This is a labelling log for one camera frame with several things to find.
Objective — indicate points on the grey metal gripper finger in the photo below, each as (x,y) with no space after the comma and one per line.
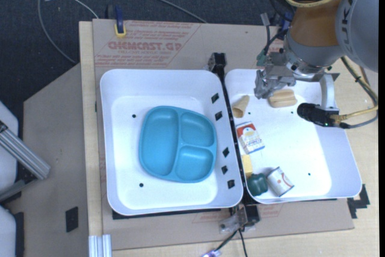
(275,88)
(260,85)

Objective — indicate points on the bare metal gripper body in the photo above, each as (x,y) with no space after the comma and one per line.
(279,70)

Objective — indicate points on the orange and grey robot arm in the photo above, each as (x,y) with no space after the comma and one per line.
(319,21)

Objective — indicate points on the tan toy bread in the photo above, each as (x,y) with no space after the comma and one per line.
(282,99)

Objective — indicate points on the tan toy cone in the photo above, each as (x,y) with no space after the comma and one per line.
(240,106)

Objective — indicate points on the red and white carton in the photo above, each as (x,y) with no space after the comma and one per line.
(249,137)

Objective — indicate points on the thin black rod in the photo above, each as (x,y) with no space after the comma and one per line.
(232,132)

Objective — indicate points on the white plastic tray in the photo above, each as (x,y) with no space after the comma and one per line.
(294,153)
(129,144)

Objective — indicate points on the yellow toy cheese block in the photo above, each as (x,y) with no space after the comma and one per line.
(247,164)

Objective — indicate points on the brown cardboard board, red print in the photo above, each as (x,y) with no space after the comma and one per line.
(180,39)

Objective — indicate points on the white small can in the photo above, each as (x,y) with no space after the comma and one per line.
(279,182)

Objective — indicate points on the green toy pepper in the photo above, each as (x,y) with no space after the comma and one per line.
(257,185)

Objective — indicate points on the blue divided plate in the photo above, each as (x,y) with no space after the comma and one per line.
(177,144)

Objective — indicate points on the black cylinder on white bracket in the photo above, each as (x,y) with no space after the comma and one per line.
(312,114)

